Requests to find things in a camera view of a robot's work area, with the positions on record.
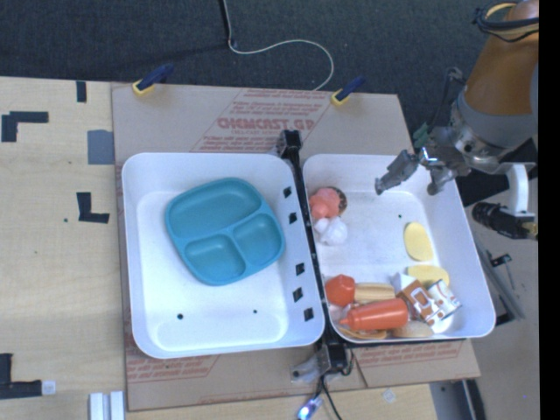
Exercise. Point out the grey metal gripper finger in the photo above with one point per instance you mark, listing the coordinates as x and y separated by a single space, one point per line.
396 173
441 178

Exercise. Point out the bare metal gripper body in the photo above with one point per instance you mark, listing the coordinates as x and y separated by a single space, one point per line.
452 151

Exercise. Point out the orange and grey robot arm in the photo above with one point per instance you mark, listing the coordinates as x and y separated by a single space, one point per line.
499 77

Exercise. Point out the yellow oval slice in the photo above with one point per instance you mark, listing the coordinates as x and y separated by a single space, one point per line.
431 274
417 241

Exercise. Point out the white plastic tray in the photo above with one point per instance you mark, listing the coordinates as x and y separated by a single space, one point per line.
376 243
210 322

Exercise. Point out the pink toy shrimp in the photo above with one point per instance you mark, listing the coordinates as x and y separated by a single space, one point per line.
324 201

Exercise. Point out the white toy garlic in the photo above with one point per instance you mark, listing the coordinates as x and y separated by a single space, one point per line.
332 231

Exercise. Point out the thin black rod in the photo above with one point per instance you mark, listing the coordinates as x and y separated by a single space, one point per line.
308 217

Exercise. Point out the white and orange can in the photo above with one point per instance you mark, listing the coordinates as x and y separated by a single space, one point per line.
447 299

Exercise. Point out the tan hot dog bun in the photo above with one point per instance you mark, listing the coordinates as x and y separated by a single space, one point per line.
374 292

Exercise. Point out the white and orange carton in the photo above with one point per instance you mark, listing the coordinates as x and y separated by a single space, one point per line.
417 299

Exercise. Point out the orange sauce bottle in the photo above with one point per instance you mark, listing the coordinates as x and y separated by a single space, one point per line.
378 314

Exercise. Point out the tan toy bread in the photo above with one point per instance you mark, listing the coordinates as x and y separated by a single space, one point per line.
412 330

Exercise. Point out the orange flat slice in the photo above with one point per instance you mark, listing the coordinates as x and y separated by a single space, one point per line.
363 334

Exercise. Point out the blue divided plate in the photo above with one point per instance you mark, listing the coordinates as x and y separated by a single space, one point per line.
219 230

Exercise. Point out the brown cardboard board red print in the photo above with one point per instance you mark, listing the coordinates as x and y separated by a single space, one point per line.
175 116

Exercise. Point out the black cylinder on white bracket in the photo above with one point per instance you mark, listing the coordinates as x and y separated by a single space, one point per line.
499 220

